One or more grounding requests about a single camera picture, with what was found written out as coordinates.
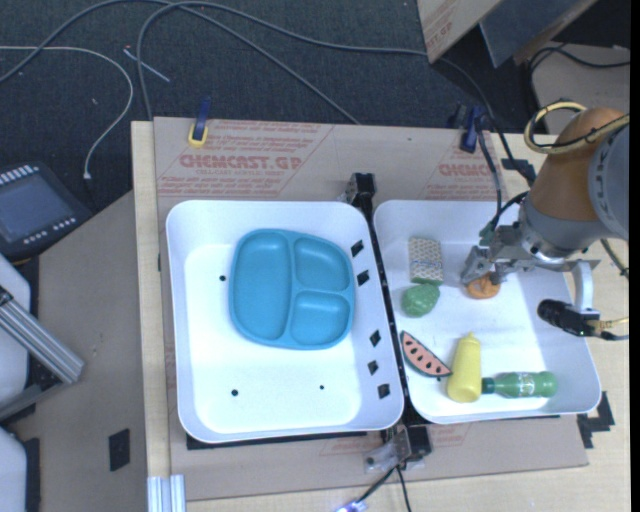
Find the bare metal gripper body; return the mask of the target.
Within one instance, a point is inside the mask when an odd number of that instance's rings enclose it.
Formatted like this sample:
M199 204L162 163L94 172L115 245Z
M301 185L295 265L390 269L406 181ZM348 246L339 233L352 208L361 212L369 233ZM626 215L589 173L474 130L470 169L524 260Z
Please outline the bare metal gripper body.
M492 268L495 263L504 263L510 273L536 268L567 272L576 266L565 250L555 247L525 224L498 226L488 250Z

